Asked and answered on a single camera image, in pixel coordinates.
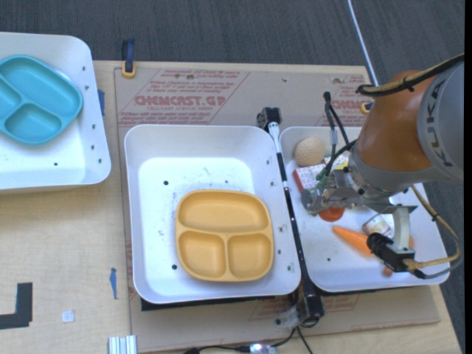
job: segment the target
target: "yellow divided plate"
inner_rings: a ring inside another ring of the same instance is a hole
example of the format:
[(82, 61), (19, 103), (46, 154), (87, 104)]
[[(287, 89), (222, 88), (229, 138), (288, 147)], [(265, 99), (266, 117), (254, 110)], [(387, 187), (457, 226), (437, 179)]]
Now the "yellow divided plate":
[(176, 211), (178, 258), (201, 280), (256, 280), (274, 260), (271, 217), (265, 204), (248, 192), (195, 190)]

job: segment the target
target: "white container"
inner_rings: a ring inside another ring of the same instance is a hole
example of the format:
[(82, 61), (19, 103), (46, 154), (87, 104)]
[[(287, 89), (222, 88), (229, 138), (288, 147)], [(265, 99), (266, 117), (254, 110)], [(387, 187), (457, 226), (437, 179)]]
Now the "white container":
[[(360, 128), (347, 128), (350, 141), (357, 138)], [(309, 136), (317, 136), (326, 144), (326, 156), (330, 155), (330, 129), (328, 127), (290, 127), (280, 135), (282, 157), (291, 190), (294, 214), (302, 239), (308, 273), (311, 281), (328, 293), (364, 291), (382, 288), (409, 287), (416, 285), (439, 284), (448, 278), (448, 273), (429, 280), (421, 280), (408, 272), (386, 274), (384, 263), (375, 256), (366, 256), (349, 246), (333, 232), (333, 225), (363, 232), (362, 226), (377, 212), (367, 207), (346, 209), (336, 222), (327, 222), (319, 216), (310, 215), (303, 207), (292, 172), (296, 168), (294, 148)], [(338, 132), (342, 147), (342, 136)], [(426, 197), (423, 185), (416, 185)], [(416, 195), (410, 190), (390, 198), (392, 204), (419, 206), (410, 215), (411, 236), (414, 238), (415, 259), (418, 261), (435, 260), (447, 257), (438, 228), (427, 211), (420, 205)], [(449, 267), (448, 263), (425, 268), (427, 274), (437, 273)]]
[[(138, 125), (125, 137), (133, 281), (154, 304), (286, 295), (300, 268), (272, 138), (253, 126)], [(250, 192), (268, 207), (274, 261), (249, 282), (210, 282), (178, 261), (175, 213), (193, 190)]]
[(0, 60), (29, 55), (52, 67), (83, 95), (77, 118), (43, 145), (0, 134), (0, 194), (64, 190), (105, 180), (111, 159), (94, 64), (87, 44), (67, 35), (0, 32)]

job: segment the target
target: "wooden table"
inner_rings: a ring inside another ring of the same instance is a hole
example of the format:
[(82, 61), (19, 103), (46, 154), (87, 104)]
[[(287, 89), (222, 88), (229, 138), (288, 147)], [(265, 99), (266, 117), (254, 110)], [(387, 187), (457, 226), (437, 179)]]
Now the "wooden table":
[[(0, 314), (15, 312), (18, 283), (33, 284), (32, 322), (0, 330), (3, 353), (106, 353), (108, 337), (131, 334), (114, 103), (114, 69), (121, 62), (99, 60), (94, 67), (97, 86), (105, 92), (110, 176), (73, 190), (0, 195)], [(117, 299), (109, 280), (112, 268)], [(438, 323), (307, 341), (315, 353), (461, 353), (440, 287), (431, 291)], [(63, 322), (68, 310), (74, 311), (73, 322)], [(298, 338), (279, 348), (279, 353), (306, 352)]]

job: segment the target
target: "toy carrot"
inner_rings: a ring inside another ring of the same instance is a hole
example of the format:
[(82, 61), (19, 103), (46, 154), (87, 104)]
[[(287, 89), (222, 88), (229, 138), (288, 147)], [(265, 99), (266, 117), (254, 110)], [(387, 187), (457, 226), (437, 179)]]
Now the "toy carrot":
[(349, 244), (354, 246), (357, 250), (361, 251), (362, 253), (373, 256), (372, 252), (370, 251), (369, 247), (367, 246), (367, 235), (352, 231), (350, 229), (345, 229), (340, 226), (333, 226), (333, 231), (346, 240)]

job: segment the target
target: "blue divided plate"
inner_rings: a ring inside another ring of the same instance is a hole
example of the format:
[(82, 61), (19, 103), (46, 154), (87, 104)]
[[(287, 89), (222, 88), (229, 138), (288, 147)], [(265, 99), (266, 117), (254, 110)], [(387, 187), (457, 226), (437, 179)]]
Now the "blue divided plate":
[(79, 89), (38, 59), (0, 61), (0, 131), (26, 145), (54, 139), (82, 109)]

